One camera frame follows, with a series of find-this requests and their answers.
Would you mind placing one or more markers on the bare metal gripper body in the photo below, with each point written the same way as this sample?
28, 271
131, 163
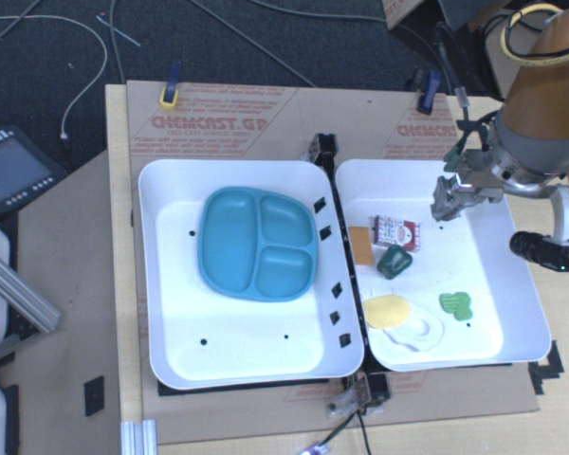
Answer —
512, 178

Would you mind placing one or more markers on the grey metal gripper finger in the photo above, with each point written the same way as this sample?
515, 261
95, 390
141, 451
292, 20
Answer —
442, 204
461, 201

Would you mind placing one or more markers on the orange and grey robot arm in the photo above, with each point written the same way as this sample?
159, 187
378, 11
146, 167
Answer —
540, 88

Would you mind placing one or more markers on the red and white carton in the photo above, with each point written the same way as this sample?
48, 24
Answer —
396, 232

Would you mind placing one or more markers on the white plastic tray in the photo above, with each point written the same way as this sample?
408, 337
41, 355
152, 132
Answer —
246, 339
483, 273

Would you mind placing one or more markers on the dark green toy pepper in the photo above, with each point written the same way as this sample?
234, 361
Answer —
393, 262

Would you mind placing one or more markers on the thin black rod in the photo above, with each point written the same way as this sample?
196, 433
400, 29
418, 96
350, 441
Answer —
348, 259

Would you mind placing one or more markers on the white toy fried egg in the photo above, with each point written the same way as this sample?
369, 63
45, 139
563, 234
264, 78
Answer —
419, 332

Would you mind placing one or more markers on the brown cardboard board red print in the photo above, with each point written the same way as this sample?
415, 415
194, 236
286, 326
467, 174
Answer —
275, 121

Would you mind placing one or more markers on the blue divided plate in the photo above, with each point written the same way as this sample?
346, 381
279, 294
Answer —
246, 244

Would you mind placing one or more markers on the black cylinder on white bracket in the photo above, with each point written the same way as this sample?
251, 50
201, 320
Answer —
531, 247

